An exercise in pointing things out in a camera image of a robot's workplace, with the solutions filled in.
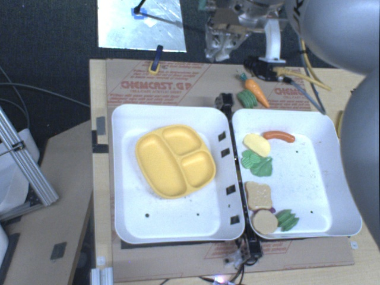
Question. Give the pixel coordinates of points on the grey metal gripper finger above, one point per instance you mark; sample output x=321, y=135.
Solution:
x=233, y=41
x=212, y=44

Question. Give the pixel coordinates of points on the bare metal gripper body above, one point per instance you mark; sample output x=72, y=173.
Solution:
x=252, y=13

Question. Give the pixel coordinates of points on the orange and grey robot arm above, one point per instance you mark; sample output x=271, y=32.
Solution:
x=341, y=19

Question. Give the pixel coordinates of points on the brown cardboard board red print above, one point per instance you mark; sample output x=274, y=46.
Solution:
x=178, y=85

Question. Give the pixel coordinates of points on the orange carrot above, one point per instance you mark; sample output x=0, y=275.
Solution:
x=257, y=91

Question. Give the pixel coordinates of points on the orange sausage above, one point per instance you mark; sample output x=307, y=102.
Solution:
x=279, y=136

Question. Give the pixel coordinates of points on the yellow potato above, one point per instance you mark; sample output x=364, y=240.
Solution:
x=257, y=144

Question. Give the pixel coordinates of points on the thin black and white rod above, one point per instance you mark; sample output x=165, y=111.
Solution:
x=237, y=162

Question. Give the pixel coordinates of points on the yellow divided plate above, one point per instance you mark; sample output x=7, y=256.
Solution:
x=172, y=162

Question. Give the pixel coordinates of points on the green lettuce leaf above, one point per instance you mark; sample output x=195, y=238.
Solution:
x=259, y=165

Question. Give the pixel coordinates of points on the tan bread slice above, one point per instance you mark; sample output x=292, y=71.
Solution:
x=258, y=195

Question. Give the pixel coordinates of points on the white plastic tray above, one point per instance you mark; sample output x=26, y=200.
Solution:
x=178, y=218
x=305, y=183

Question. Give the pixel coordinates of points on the small purple piece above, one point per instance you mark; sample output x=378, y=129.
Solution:
x=272, y=210

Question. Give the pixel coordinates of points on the round tan biscuit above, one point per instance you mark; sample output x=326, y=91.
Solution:
x=264, y=222

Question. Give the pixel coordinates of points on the green pea pods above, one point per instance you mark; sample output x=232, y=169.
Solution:
x=286, y=220

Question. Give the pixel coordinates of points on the black cylinder on white bracket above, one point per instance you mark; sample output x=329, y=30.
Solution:
x=271, y=47

